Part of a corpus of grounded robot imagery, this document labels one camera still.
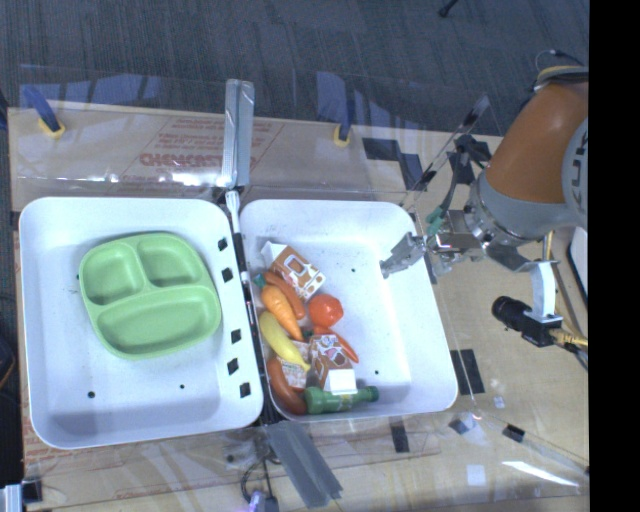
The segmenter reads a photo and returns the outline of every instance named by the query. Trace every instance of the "red tomato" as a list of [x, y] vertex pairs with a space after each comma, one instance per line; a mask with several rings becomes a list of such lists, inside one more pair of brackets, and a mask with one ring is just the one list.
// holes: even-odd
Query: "red tomato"
[[340, 301], [328, 293], [314, 295], [307, 305], [309, 318], [315, 325], [331, 327], [344, 316]]

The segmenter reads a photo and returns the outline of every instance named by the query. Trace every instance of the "green plate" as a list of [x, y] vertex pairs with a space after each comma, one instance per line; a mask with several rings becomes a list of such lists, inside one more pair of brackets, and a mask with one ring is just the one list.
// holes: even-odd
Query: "green plate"
[[80, 289], [104, 346], [126, 359], [169, 354], [212, 335], [220, 299], [196, 250], [170, 233], [113, 240], [80, 262]]

